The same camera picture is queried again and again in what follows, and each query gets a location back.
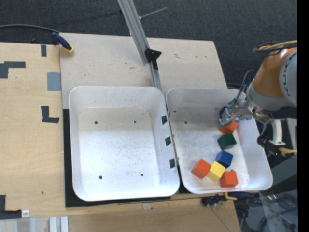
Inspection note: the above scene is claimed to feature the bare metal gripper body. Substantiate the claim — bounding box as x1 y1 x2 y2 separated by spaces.
226 97 270 124

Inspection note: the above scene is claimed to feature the orange cube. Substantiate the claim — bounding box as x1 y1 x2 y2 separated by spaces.
219 171 239 189
191 159 212 180
219 121 239 135

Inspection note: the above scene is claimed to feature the green cube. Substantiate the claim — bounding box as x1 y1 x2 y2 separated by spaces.
217 133 238 150

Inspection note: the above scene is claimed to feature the white plastic tray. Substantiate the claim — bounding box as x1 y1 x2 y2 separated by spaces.
165 87 274 195
68 85 181 202

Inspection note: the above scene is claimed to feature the yellow cube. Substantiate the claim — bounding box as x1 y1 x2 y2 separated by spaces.
207 161 226 182

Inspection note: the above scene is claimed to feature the pale wood board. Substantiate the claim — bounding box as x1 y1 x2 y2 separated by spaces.
59 32 237 211

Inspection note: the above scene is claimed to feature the black cylinder on white bracket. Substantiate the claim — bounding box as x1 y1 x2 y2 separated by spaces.
256 118 287 155

